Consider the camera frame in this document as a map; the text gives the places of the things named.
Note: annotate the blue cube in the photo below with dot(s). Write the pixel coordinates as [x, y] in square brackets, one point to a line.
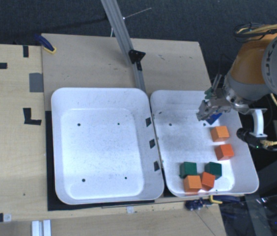
[215, 119]

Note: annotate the green cube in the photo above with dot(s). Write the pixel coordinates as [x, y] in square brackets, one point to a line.
[188, 169]
[214, 169]

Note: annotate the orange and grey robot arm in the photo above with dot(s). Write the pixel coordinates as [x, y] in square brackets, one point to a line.
[251, 63]

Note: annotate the pale wood board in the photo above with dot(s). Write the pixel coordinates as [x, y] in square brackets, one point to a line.
[91, 65]

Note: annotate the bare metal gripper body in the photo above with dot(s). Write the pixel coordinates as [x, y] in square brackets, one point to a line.
[220, 103]

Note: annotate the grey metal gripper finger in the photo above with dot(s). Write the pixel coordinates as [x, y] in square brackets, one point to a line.
[201, 114]
[210, 113]

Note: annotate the white plastic tray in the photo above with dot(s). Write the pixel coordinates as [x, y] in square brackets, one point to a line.
[101, 151]
[185, 144]

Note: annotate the black cylinder on white bracket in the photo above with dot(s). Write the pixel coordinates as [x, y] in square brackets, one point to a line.
[250, 135]

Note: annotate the orange cube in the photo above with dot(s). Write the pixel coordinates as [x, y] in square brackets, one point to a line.
[220, 133]
[207, 180]
[224, 152]
[192, 184]

